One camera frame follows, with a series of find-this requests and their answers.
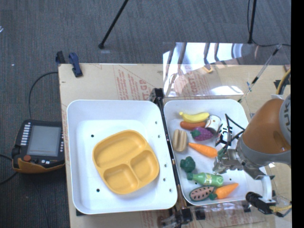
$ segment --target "green bottle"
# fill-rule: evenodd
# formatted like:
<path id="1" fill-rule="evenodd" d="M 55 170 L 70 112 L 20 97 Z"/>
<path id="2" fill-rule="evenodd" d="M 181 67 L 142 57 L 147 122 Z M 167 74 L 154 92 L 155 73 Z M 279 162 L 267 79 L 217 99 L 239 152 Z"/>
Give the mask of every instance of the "green bottle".
<path id="1" fill-rule="evenodd" d="M 204 186 L 223 186 L 224 178 L 221 175 L 214 175 L 210 173 L 201 172 L 199 174 L 193 174 L 192 172 L 187 173 L 188 180 L 195 180 L 199 184 Z"/>

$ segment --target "tripod leg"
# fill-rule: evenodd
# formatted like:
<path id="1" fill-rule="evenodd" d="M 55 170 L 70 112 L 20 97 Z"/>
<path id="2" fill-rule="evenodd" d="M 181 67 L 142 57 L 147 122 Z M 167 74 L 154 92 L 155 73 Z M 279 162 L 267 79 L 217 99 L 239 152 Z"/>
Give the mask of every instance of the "tripod leg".
<path id="1" fill-rule="evenodd" d="M 252 40 L 252 33 L 253 33 L 253 24 L 255 22 L 255 14 L 256 14 L 256 6 L 257 0 L 253 0 L 253 9 L 252 9 L 252 16 L 251 16 L 251 25 L 250 25 L 250 32 L 249 32 L 249 41 L 248 43 L 251 44 Z"/>
<path id="2" fill-rule="evenodd" d="M 125 1 L 123 2 L 123 5 L 122 5 L 121 8 L 119 9 L 119 11 L 118 11 L 116 17 L 114 18 L 114 20 L 113 20 L 113 22 L 112 22 L 110 28 L 108 29 L 108 31 L 107 31 L 107 33 L 106 33 L 106 35 L 105 35 L 103 41 L 98 45 L 98 47 L 99 47 L 100 49 L 103 49 L 103 48 L 104 48 L 104 43 L 105 43 L 106 39 L 108 38 L 109 34 L 111 33 L 111 31 L 112 31 L 112 29 L 113 29 L 115 23 L 117 22 L 117 20 L 118 20 L 120 14 L 122 13 L 122 11 L 123 11 L 123 9 L 125 8 L 125 6 L 127 5 L 127 2 L 128 2 L 128 1 L 129 1 L 129 0 L 125 0 Z"/>

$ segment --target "cardboard sheet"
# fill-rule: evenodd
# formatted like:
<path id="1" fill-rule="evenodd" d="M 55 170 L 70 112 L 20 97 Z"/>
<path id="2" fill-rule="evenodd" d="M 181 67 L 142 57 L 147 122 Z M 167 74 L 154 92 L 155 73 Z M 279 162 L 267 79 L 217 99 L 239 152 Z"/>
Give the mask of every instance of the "cardboard sheet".
<path id="1" fill-rule="evenodd" d="M 162 218 L 170 216 L 170 210 L 137 211 L 125 213 L 110 213 L 103 215 L 76 215 L 76 209 L 72 201 L 71 172 L 67 134 L 67 106 L 77 99 L 109 99 L 109 100 L 146 100 L 153 88 L 163 87 L 163 65 L 162 64 L 80 64 L 83 76 L 76 78 L 72 72 L 71 64 L 59 65 L 59 84 L 62 108 L 62 122 L 65 140 L 66 155 L 66 180 L 69 200 L 70 225 L 72 228 L 158 228 L 161 226 Z M 248 76 L 248 68 L 233 67 L 233 70 L 218 70 L 218 78 L 221 84 L 229 80 L 252 80 L 259 68 L 251 68 Z M 244 101 L 244 109 L 251 107 L 250 112 L 254 113 L 270 94 L 276 91 L 273 80 L 280 80 L 284 74 L 283 67 L 279 69 L 269 67 L 261 79 L 256 83 L 252 92 Z M 277 173 L 274 187 L 280 189 L 280 193 L 291 200 L 291 169 L 286 165 L 276 165 L 275 168 L 268 168 L 267 171 Z M 193 221 L 185 228 L 221 228 L 221 227 L 248 227 L 248 228 L 289 228 L 292 227 L 292 214 L 285 218 L 277 218 L 274 215 L 264 215 L 256 208 L 251 212 L 245 212 L 237 204 L 232 206 L 217 205 L 208 206 L 205 210 L 205 218 L 199 216 L 201 210 L 192 210 Z"/>

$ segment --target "toy food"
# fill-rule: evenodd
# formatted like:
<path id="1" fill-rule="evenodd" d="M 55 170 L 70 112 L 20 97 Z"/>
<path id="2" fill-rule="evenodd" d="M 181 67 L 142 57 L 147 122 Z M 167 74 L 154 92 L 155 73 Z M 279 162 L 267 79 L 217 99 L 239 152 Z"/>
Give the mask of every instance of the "toy food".
<path id="1" fill-rule="evenodd" d="M 187 156 L 186 159 L 180 161 L 180 167 L 185 170 L 185 172 L 191 172 L 195 169 L 195 161 L 191 156 Z"/>
<path id="2" fill-rule="evenodd" d="M 213 137 L 213 133 L 210 130 L 202 127 L 195 127 L 190 133 L 197 141 L 203 141 Z"/>
<path id="3" fill-rule="evenodd" d="M 209 195 L 213 192 L 214 187 L 213 186 L 203 186 L 203 187 L 199 187 L 196 188 L 194 190 L 192 190 L 189 193 L 189 197 L 192 201 L 202 201 L 204 199 L 206 199 L 207 197 L 209 197 Z"/>
<path id="4" fill-rule="evenodd" d="M 180 127 L 186 130 L 193 130 L 195 127 L 205 127 L 206 122 L 199 122 L 199 123 L 188 123 L 185 121 L 180 122 Z"/>
<path id="5" fill-rule="evenodd" d="M 193 142 L 188 143 L 188 145 L 207 157 L 215 158 L 218 155 L 218 151 L 211 146 Z"/>
<path id="6" fill-rule="evenodd" d="M 187 147 L 188 136 L 183 130 L 176 129 L 173 133 L 172 148 L 177 152 L 182 152 Z"/>
<path id="7" fill-rule="evenodd" d="M 192 172 L 187 173 L 188 180 L 197 181 L 199 184 L 204 186 L 223 186 L 224 178 L 221 175 L 210 174 L 206 172 L 201 172 L 199 174 L 193 174 Z"/>
<path id="8" fill-rule="evenodd" d="M 222 186 L 220 188 L 217 188 L 212 194 L 210 194 L 209 198 L 211 200 L 214 199 L 224 199 L 226 198 L 230 193 L 234 191 L 238 186 L 238 183 L 232 183 L 225 186 Z"/>
<path id="9" fill-rule="evenodd" d="M 208 112 L 201 112 L 197 114 L 186 114 L 184 112 L 180 112 L 183 120 L 188 123 L 199 123 L 205 121 L 209 117 Z"/>

